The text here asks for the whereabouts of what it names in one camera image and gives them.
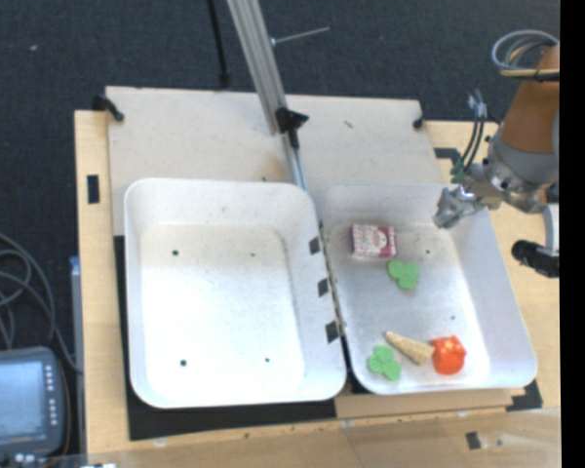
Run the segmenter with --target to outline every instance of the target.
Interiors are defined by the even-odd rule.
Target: metal rod
[[[71,265],[71,296],[72,296],[72,311],[74,324],[74,342],[75,342],[75,361],[76,367],[82,370],[85,369],[84,356],[84,341],[82,329],[82,283],[80,271],[80,258],[73,256],[69,259]],[[78,409],[78,442],[80,444],[80,451],[87,450],[87,428],[85,418],[85,381],[83,373],[79,373],[76,377],[76,407]]]
[[[227,4],[234,20],[269,130],[271,134],[279,134],[283,130],[278,123],[276,113],[280,108],[287,108],[288,106],[282,79],[273,54],[273,46],[264,25],[260,5],[258,0],[227,0]],[[289,136],[283,136],[282,139],[292,180],[302,189],[307,189],[298,149],[291,145]]]
[[[318,29],[312,29],[311,31],[304,31],[303,33],[297,33],[295,35],[285,36],[284,38],[271,38],[271,45],[275,47],[279,43],[290,42],[291,40],[298,40],[299,38],[305,38],[306,36],[312,36],[319,33],[325,33],[329,31],[330,27],[320,27]]]

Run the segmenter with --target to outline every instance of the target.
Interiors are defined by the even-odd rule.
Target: black cable
[[[488,117],[488,109],[486,107],[486,104],[484,103],[483,96],[481,95],[479,89],[475,89],[470,94],[468,100],[475,113],[475,117],[472,134],[470,135],[470,140],[468,141],[468,146],[466,147],[466,150],[463,152],[460,160],[464,172],[468,170],[468,168],[470,168],[470,165],[477,156],[479,146],[481,145],[481,139],[483,137],[486,118]]]
[[[221,38],[221,31],[218,24],[218,17],[216,16],[215,0],[206,0],[208,4],[208,12],[211,18],[211,25],[213,27],[214,43],[216,45],[216,55],[218,57],[219,67],[221,72],[219,74],[219,86],[222,88],[229,88],[230,74],[227,70],[227,63],[225,61],[225,52],[223,51],[223,40]]]
[[[53,341],[55,339],[58,342],[64,360],[69,364],[69,366],[74,371],[82,373],[74,363],[74,359],[69,353],[67,345],[62,337],[62,334],[57,328],[55,297],[45,273],[43,272],[37,261],[32,257],[32,255],[18,243],[16,243],[15,241],[8,238],[2,233],[0,233],[0,242],[9,246],[8,249],[0,251],[0,259],[8,256],[13,256],[17,258],[24,265],[25,268],[23,278],[15,276],[9,272],[4,272],[0,270],[0,280],[7,281],[8,283],[15,285],[17,288],[15,291],[9,294],[6,294],[2,290],[0,290],[0,309],[6,308],[8,309],[8,313],[10,314],[9,315],[11,327],[10,331],[7,331],[4,322],[0,318],[0,332],[2,333],[3,339],[5,340],[5,344],[9,348],[11,348],[13,346],[13,341],[15,339],[15,318],[13,317],[13,314],[9,310],[10,305],[14,303],[16,300],[18,300],[24,292],[26,292],[32,295],[32,298],[35,300],[35,302],[37,302],[42,312],[49,320],[48,329],[49,341]],[[37,277],[41,280],[45,297],[42,296],[37,290],[32,288],[32,286],[30,286],[33,274],[36,274]]]
[[[560,82],[561,81],[561,71],[557,71],[556,73],[540,73],[539,71],[535,71],[532,79],[536,82],[539,82],[539,83]]]
[[[475,148],[473,149],[472,154],[470,155],[470,159],[468,160],[468,163],[466,163],[466,166],[464,167],[464,172],[466,172],[470,168],[470,165],[472,165],[472,162],[475,159],[475,156],[477,156],[477,152],[479,151],[479,146],[481,145],[481,139],[483,138],[483,135],[484,135],[484,127],[486,125],[485,120],[481,120],[478,125],[479,125],[479,132],[477,133],[477,139],[475,141]]]

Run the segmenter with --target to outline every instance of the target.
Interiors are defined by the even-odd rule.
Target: cable
[[[451,174],[454,178],[451,180],[453,183],[460,183],[464,177],[465,172],[470,168],[472,162],[477,156],[481,140],[483,138],[484,127],[486,125],[486,119],[488,118],[488,107],[484,103],[483,96],[479,89],[475,89],[468,96],[468,105],[474,112],[474,126],[468,145],[464,150],[459,161],[451,169]]]
[[[2,233],[0,233],[0,242],[9,246],[9,248],[0,251],[0,259],[5,257],[14,257],[24,266],[24,274],[22,277],[18,277],[12,273],[0,270],[0,280],[3,282],[6,281],[10,285],[14,285],[16,288],[9,294],[4,293],[3,290],[0,289],[0,309],[7,310],[7,314],[9,316],[9,326],[7,326],[2,320],[2,316],[0,315],[0,332],[5,345],[8,348],[13,348],[15,340],[15,317],[11,311],[11,304],[20,299],[24,293],[28,293],[32,296],[32,299],[41,308],[42,312],[49,321],[47,336],[48,340],[56,340],[64,360],[74,371],[77,373],[82,373],[82,371],[79,370],[78,366],[75,364],[74,358],[69,353],[67,344],[65,343],[62,334],[57,328],[55,297],[45,273],[37,261],[32,257],[32,255],[18,243]],[[41,281],[45,296],[42,296],[42,294],[40,294],[30,285],[33,275],[35,274]]]
[[[560,41],[553,35],[533,29],[523,29],[499,38],[491,49],[491,60],[500,74],[517,80],[560,81],[560,69],[536,69],[521,65],[524,58],[532,53],[543,54]]]

